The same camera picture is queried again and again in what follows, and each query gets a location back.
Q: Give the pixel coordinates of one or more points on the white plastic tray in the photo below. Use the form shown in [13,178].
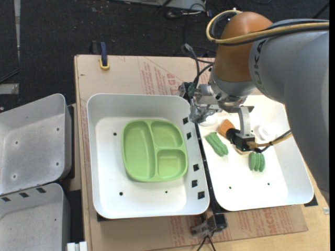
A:
[243,187]
[31,223]
[34,140]
[110,166]

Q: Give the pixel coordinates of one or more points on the brown cardboard board, red print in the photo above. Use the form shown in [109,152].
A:
[125,73]

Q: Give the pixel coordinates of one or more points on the thin black rod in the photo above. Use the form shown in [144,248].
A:
[208,182]

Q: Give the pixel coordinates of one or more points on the white round cup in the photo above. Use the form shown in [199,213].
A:
[208,121]

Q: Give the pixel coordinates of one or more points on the green pea pods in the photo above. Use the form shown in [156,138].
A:
[216,143]
[256,161]

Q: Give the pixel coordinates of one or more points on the green divided plate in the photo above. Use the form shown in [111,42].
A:
[136,148]

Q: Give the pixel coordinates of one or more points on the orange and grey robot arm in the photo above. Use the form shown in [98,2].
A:
[290,67]

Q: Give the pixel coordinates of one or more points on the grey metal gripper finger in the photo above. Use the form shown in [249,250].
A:
[195,114]
[206,113]

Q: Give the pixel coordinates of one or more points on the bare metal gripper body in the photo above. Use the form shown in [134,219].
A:
[209,99]

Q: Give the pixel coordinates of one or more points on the black cylinder on white bracket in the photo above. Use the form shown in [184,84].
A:
[244,124]

